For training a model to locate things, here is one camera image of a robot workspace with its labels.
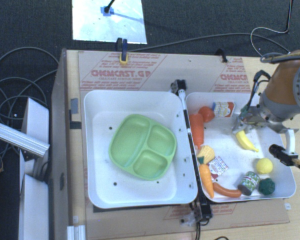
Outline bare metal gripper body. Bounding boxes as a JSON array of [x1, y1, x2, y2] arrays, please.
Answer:
[[236, 104, 293, 135]]

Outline yellow banana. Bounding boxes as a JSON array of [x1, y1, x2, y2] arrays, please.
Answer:
[[235, 130, 260, 153]]

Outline white plastic tray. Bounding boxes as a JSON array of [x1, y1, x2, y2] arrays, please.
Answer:
[[83, 89, 199, 209], [185, 91, 297, 204]]

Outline white and red carton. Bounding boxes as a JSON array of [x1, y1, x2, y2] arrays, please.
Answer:
[[211, 101, 236, 118]]

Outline orange round fruit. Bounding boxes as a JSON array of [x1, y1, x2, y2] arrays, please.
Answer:
[[198, 105, 216, 123]]

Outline yellow lemon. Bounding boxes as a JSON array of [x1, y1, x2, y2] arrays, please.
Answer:
[[255, 157, 274, 175]]

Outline orange bottle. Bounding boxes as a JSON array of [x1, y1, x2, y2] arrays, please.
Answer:
[[188, 113, 206, 150]]

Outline yellow corn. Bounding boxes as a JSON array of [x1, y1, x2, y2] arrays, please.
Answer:
[[196, 145, 216, 165]]

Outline white and red packet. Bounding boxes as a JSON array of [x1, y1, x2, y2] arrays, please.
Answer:
[[206, 155, 230, 182]]

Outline thin black and white rod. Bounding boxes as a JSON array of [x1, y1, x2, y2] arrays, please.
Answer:
[[178, 89, 207, 206]]

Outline green can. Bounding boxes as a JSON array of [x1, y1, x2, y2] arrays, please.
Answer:
[[237, 171, 262, 197]]

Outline green broccoli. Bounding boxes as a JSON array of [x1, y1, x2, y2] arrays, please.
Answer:
[[258, 177, 276, 196]]

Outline orange carrot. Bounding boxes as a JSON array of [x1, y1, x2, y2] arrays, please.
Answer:
[[197, 156, 215, 199]]

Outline orange sausage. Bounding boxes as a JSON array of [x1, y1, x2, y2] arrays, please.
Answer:
[[212, 182, 243, 199]]

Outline green divided plate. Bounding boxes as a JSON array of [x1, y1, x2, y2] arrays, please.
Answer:
[[108, 113, 178, 182]]

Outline brown cardboard board red print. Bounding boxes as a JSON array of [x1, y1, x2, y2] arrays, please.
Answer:
[[77, 50, 291, 229]]

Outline black cylinder on white bracket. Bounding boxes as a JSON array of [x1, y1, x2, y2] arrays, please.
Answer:
[[268, 128, 300, 167]]

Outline black block with thin wires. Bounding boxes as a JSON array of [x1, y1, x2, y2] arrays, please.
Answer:
[[170, 79, 188, 95], [192, 200, 214, 223]]

